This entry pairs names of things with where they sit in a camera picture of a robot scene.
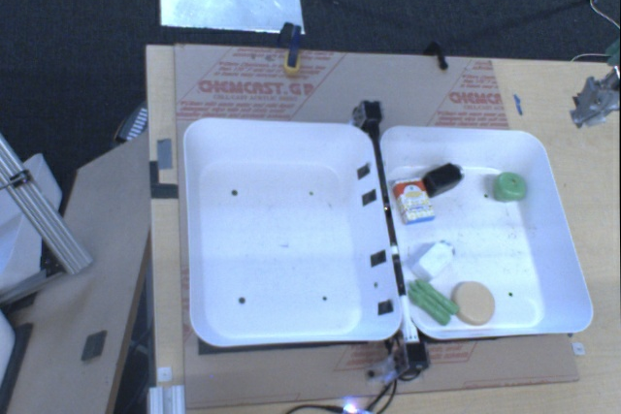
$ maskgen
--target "blue clamp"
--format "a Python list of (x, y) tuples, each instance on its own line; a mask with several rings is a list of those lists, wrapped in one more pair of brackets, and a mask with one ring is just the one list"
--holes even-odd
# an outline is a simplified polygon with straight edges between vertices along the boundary
[(284, 45), (283, 38), (288, 38), (288, 51), (284, 55), (284, 72), (295, 75), (300, 71), (300, 43), (302, 41), (302, 26), (285, 22), (278, 34), (277, 45)]

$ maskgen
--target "round tan sponge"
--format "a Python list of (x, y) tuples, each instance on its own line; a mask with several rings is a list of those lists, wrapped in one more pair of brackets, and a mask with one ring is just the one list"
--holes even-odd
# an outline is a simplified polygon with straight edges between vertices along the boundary
[(494, 315), (494, 296), (485, 285), (477, 281), (464, 281), (457, 285), (452, 299), (459, 305), (457, 317), (464, 323), (481, 326)]

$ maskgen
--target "black clip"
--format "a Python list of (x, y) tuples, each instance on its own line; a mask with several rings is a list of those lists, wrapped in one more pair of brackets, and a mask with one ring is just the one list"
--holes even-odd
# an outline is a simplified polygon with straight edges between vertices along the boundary
[(440, 69), (442, 69), (443, 71), (448, 69), (448, 63), (446, 62), (446, 59), (444, 58), (444, 52), (442, 51), (442, 47), (440, 47), (440, 44), (438, 42), (432, 42), (431, 44), (429, 44), (427, 48), (425, 48), (423, 55), (437, 56), (438, 65), (440, 66)]
[(28, 170), (23, 170), (16, 175), (11, 176), (7, 184), (0, 185), (0, 190), (4, 190), (5, 188), (9, 188), (10, 186), (13, 186), (14, 188), (19, 188), (19, 186), (25, 185), (32, 180), (32, 174), (30, 174)]

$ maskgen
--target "wooden table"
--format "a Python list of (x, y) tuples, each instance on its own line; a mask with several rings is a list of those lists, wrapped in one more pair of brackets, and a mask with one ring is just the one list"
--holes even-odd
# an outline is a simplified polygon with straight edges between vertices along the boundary
[[(9, 414), (114, 412), (147, 272), (146, 138), (78, 170), (64, 217), (94, 262), (9, 316), (14, 326), (33, 325)], [(105, 334), (101, 354), (83, 360), (94, 334)]]
[[(176, 135), (174, 63), (172, 47), (147, 49), (150, 161), (157, 160), (157, 141)], [(586, 351), (584, 356), (577, 357), (580, 380), (397, 395), (388, 412), (617, 412), (621, 406), (619, 114), (611, 114), (604, 125), (580, 130), (569, 114), (572, 96), (581, 90), (586, 78), (602, 78), (609, 68), (594, 63), (520, 60), (493, 60), (493, 67), (509, 127), (532, 133), (547, 149), (593, 301), (591, 326), (574, 338)], [(513, 105), (514, 94), (521, 99), (522, 115)], [(159, 171), (159, 182), (177, 181), (177, 161), (173, 157), (172, 168)], [(156, 366), (167, 366), (172, 371), (170, 381), (159, 381), (158, 385), (182, 385), (179, 202), (154, 199), (151, 214), (155, 361)], [(272, 414), (284, 412), (292, 405), (295, 404), (191, 412)]]

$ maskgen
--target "white plastic piece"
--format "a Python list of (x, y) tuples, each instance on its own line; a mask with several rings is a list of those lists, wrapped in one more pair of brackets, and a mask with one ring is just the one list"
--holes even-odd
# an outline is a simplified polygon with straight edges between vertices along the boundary
[(573, 354), (575, 356), (583, 356), (586, 354), (586, 350), (584, 349), (584, 345), (579, 341), (575, 341), (572, 343)]
[(434, 279), (446, 268), (455, 255), (455, 248), (448, 241), (437, 241), (418, 257), (412, 272), (421, 279)]
[(148, 389), (148, 414), (184, 414), (185, 389), (183, 385), (151, 387)]
[[(476, 327), (451, 319), (447, 326), (410, 305), (418, 330), (435, 339), (518, 334), (566, 334), (591, 323), (593, 305), (573, 246), (543, 145), (514, 130), (394, 127), (381, 139), (387, 180), (422, 175), (452, 162), (464, 178), (434, 197), (436, 218), (406, 226), (395, 219), (405, 261), (409, 247), (446, 239), (455, 244), (453, 262), (433, 284), (449, 296), (462, 281), (480, 281), (496, 301), (494, 316)], [(517, 203), (500, 203), (493, 180), (503, 171), (523, 176), (529, 194)], [(395, 216), (396, 204), (391, 197)], [(404, 264), (406, 280), (414, 278)]]
[[(360, 129), (202, 119), (185, 132), (184, 157), (199, 337), (216, 346), (367, 341), (399, 329), (376, 159)], [(371, 171), (359, 178), (363, 167)]]
[[(24, 162), (46, 198), (56, 208), (61, 191), (42, 154)], [(7, 190), (0, 190), (0, 293), (40, 270), (41, 235)]]
[(9, 365), (9, 359), (13, 353), (13, 347), (16, 343), (16, 334), (11, 325), (0, 312), (0, 385), (4, 378), (4, 374)]
[(173, 379), (173, 369), (171, 367), (159, 367), (157, 369), (157, 382), (158, 383), (166, 383), (167, 381), (172, 381)]

